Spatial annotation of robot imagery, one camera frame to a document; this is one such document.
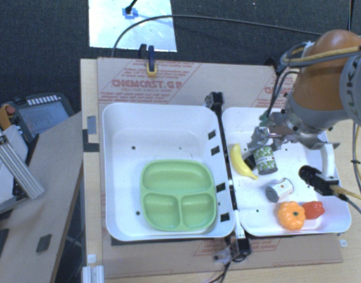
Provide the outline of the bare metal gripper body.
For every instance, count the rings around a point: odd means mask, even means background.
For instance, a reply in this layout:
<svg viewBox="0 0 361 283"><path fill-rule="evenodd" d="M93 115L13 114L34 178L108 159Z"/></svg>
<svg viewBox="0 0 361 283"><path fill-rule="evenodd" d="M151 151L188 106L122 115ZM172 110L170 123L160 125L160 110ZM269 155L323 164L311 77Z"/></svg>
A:
<svg viewBox="0 0 361 283"><path fill-rule="evenodd" d="M292 112L273 112L267 121L269 138L283 136L284 143L300 143L309 150L319 150L326 144L331 144L334 149L340 146L339 142L323 140L323 131L314 129L300 120Z"/></svg>

